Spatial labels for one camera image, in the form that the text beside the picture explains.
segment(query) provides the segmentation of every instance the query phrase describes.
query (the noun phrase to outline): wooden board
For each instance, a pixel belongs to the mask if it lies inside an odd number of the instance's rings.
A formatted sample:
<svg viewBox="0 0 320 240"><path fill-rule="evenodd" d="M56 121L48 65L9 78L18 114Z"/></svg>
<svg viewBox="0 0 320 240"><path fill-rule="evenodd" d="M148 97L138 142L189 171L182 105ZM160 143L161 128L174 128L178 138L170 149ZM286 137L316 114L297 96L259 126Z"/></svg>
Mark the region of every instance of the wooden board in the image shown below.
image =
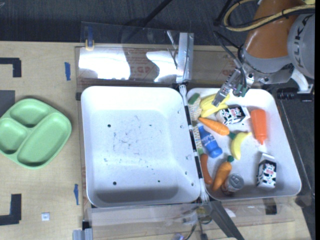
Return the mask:
<svg viewBox="0 0 320 240"><path fill-rule="evenodd" d="M0 57L20 58L22 77L13 77L12 65L0 64L0 90L15 90L16 102L24 98L36 98L56 108L67 116L72 124L69 140L61 152L44 168L24 168L0 155L0 215L10 212L11 194L22 195L22 218L19 224L0 226L0 240L71 240L73 230L80 229L84 217L82 193L81 135L76 101L75 47L80 43L54 42L0 42ZM233 64L220 47L195 46L194 74L202 78L203 72L221 81ZM210 70L211 59L219 60ZM70 64L71 75L67 80L65 63ZM78 184L79 205L74 194ZM302 210L292 200L289 218L278 223L240 226L245 239L304 239L310 234ZM50 213L49 221L42 221L41 213ZM204 227L210 239L225 239L224 233L215 227ZM190 239L198 239L196 231ZM165 236L138 237L133 239L171 239ZM106 232L94 239L108 239Z"/></svg>

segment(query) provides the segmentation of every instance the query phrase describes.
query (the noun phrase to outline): cow print carton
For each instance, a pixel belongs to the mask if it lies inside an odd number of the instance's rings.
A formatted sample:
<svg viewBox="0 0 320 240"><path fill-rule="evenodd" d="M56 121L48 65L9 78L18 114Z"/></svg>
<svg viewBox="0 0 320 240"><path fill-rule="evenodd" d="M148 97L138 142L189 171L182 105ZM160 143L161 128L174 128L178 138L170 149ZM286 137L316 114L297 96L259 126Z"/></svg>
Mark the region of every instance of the cow print carton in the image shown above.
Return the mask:
<svg viewBox="0 0 320 240"><path fill-rule="evenodd" d="M256 186L266 190L276 187L277 164L272 155L262 153L258 166Z"/></svg>
<svg viewBox="0 0 320 240"><path fill-rule="evenodd" d="M245 106L232 106L221 109L216 113L216 119L224 125L240 123L250 118L248 109Z"/></svg>

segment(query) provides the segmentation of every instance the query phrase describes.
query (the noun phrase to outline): toy carrot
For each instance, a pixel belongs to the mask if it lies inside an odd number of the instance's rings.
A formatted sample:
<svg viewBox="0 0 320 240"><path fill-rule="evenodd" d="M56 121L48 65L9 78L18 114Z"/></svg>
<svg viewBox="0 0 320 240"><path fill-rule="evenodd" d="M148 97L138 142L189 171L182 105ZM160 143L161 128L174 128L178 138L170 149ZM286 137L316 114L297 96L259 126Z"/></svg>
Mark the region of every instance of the toy carrot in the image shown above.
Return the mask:
<svg viewBox="0 0 320 240"><path fill-rule="evenodd" d="M198 120L217 134L228 135L230 133L229 128L221 122L203 117L199 117Z"/></svg>
<svg viewBox="0 0 320 240"><path fill-rule="evenodd" d="M202 176L203 176L204 182L206 184L211 185L214 181L211 178L210 173L208 171L208 165L207 165L208 158L209 158L209 156L207 154L203 153L200 156L200 164L201 164L201 170L202 170Z"/></svg>
<svg viewBox="0 0 320 240"><path fill-rule="evenodd" d="M233 156L228 155L227 161L223 162L219 166L212 184L212 188L211 188L212 191L217 191L221 187L221 185L225 182L225 180L228 178L232 170L231 163L233 162L233 160L234 160Z"/></svg>

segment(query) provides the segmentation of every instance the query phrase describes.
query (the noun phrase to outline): toy banana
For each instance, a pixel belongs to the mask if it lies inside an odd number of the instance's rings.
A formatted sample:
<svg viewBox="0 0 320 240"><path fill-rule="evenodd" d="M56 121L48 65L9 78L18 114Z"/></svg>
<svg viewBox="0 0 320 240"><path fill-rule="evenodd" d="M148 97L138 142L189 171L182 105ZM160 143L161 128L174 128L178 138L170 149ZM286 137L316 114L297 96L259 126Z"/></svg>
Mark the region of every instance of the toy banana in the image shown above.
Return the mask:
<svg viewBox="0 0 320 240"><path fill-rule="evenodd" d="M223 110L223 109L227 109L228 105L225 104L225 102L227 100L229 100L230 98L230 94L228 93L228 95L224 98L224 100L219 104L218 107L212 105L212 101L215 99L216 94L210 95L208 97L205 97L204 99L201 100L200 102L200 108L202 109L201 112L201 117L202 118L206 118L208 116L210 116L211 114L219 111L219 110Z"/></svg>
<svg viewBox="0 0 320 240"><path fill-rule="evenodd" d="M244 139L248 136L251 136L252 132L239 132L237 134L230 133L229 136L232 139L231 142L231 154L234 159L240 160L241 158L241 144Z"/></svg>

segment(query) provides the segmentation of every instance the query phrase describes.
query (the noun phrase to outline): divided plate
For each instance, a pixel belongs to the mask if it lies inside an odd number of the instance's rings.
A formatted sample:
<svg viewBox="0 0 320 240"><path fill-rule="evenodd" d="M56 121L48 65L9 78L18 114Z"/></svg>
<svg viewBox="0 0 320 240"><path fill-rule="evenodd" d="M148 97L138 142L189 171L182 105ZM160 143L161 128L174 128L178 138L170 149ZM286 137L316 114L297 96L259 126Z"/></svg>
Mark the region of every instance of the divided plate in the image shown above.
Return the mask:
<svg viewBox="0 0 320 240"><path fill-rule="evenodd" d="M26 98L0 118L0 153L30 169L47 165L71 134L71 123L48 104Z"/></svg>

